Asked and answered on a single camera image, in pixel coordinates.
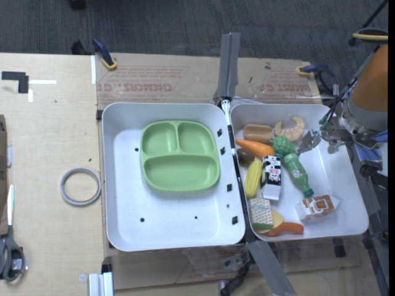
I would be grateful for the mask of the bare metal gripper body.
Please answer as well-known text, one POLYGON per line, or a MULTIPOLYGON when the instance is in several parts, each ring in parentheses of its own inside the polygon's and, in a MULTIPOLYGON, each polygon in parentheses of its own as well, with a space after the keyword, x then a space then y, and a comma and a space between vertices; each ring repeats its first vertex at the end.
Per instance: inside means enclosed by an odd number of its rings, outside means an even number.
POLYGON ((351 133, 344 127, 340 118, 332 118, 321 126, 321 138, 328 143, 327 151, 334 154, 339 147, 351 146, 354 142, 351 133))

